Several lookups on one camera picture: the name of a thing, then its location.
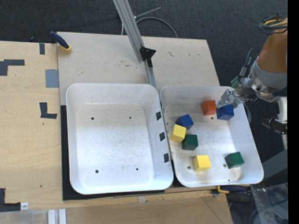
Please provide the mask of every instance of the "black cable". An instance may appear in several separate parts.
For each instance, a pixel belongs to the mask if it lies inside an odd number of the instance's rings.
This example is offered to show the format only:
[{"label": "black cable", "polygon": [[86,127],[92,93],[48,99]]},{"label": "black cable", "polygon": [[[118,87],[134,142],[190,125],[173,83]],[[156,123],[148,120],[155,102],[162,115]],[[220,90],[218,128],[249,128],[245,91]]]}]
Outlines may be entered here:
[{"label": "black cable", "polygon": [[176,31],[175,31],[175,30],[173,29],[173,27],[172,27],[169,23],[167,23],[166,21],[164,21],[164,20],[162,20],[162,19],[160,19],[160,18],[157,18],[157,17],[143,17],[143,18],[139,19],[139,20],[136,22],[136,24],[138,24],[138,23],[140,23],[140,22],[142,22],[142,21],[144,21],[144,20],[157,20],[157,21],[160,21],[160,22],[164,23],[165,25],[167,25],[167,26],[172,30],[172,32],[174,33],[174,35],[176,36],[176,38],[178,38],[178,35],[177,35]]},{"label": "black cable", "polygon": [[240,71],[240,73],[239,73],[239,75],[238,75],[238,81],[240,81],[241,78],[245,77],[245,74],[247,73],[248,68],[250,68],[250,66],[251,66],[251,61],[252,61],[251,53],[252,53],[253,51],[258,52],[258,50],[255,49],[255,48],[251,48],[251,49],[249,50],[249,52],[247,53],[247,57],[246,57],[246,60],[245,60],[245,64],[242,66],[241,71]]},{"label": "black cable", "polygon": [[249,220],[248,220],[248,224],[253,224],[253,221],[254,221],[255,218],[258,216],[258,211],[259,211],[259,209],[255,209],[255,210],[251,213],[251,215],[250,215],[250,217],[249,217]]},{"label": "black cable", "polygon": [[[263,17],[260,20],[259,27],[263,32],[265,32],[266,30],[270,31],[269,33],[266,33],[267,35],[284,33],[288,30],[287,24],[281,26],[274,26],[274,25],[283,22],[284,19],[286,18],[287,18],[286,16],[279,16],[279,15]],[[282,32],[274,32],[274,30],[278,30],[278,29],[284,29],[284,30]]]},{"label": "black cable", "polygon": [[243,103],[243,105],[244,105],[244,108],[245,108],[245,112],[246,112],[248,123],[250,125],[251,121],[252,121],[251,112],[250,112],[248,106],[246,105],[246,103]]}]

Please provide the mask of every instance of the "orange cube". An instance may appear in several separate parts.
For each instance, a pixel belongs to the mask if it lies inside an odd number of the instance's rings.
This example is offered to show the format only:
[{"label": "orange cube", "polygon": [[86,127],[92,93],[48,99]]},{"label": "orange cube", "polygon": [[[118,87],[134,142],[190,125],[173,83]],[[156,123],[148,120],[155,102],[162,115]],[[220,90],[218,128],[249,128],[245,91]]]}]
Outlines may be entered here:
[{"label": "orange cube", "polygon": [[206,100],[201,104],[201,110],[204,115],[213,115],[216,113],[216,102],[215,100]]}]

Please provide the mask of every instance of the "gray tape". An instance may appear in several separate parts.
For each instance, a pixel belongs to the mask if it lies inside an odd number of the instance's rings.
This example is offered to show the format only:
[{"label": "gray tape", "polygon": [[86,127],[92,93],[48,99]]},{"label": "gray tape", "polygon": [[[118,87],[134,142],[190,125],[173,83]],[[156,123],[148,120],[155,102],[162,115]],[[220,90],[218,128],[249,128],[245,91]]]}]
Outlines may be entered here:
[{"label": "gray tape", "polygon": [[138,202],[140,202],[140,203],[145,202],[144,196],[138,196]]},{"label": "gray tape", "polygon": [[58,70],[45,70],[46,88],[59,88]]},{"label": "gray tape", "polygon": [[39,43],[39,54],[45,55],[45,44],[44,43]]}]

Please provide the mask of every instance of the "blue clamp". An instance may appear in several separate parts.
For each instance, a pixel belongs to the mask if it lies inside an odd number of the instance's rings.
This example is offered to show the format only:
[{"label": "blue clamp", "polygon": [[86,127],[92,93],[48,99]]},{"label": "blue clamp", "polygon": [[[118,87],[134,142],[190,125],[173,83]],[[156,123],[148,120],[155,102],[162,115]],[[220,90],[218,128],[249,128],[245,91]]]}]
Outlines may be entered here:
[{"label": "blue clamp", "polygon": [[51,31],[50,36],[57,42],[59,43],[60,47],[65,49],[66,51],[69,51],[71,49],[71,45],[66,43],[66,41],[58,35],[56,32]]}]

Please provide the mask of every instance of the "wooden block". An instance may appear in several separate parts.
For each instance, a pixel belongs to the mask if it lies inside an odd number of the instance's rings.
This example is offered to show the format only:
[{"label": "wooden block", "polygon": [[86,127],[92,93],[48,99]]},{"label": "wooden block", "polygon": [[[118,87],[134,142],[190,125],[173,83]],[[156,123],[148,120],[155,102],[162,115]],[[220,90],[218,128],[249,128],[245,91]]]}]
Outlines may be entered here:
[{"label": "wooden block", "polygon": [[186,127],[187,129],[190,129],[194,123],[193,123],[193,120],[191,119],[190,115],[186,114],[186,115],[178,117],[176,124]]},{"label": "wooden block", "polygon": [[198,140],[196,134],[186,134],[182,142],[183,150],[194,150],[198,147]]},{"label": "wooden block", "polygon": [[182,142],[186,135],[186,127],[180,125],[174,125],[171,129],[169,139],[175,142]]},{"label": "wooden block", "polygon": [[225,157],[225,162],[228,168],[235,168],[244,163],[240,152],[231,153]]},{"label": "wooden block", "polygon": [[229,120],[235,115],[233,105],[226,105],[221,107],[220,109],[217,108],[216,113],[217,119],[221,120]]},{"label": "wooden block", "polygon": [[195,171],[206,171],[211,167],[208,155],[197,155],[193,159],[193,166]]},{"label": "wooden block", "polygon": [[201,110],[204,115],[213,115],[216,113],[215,100],[206,100],[201,104]]}]

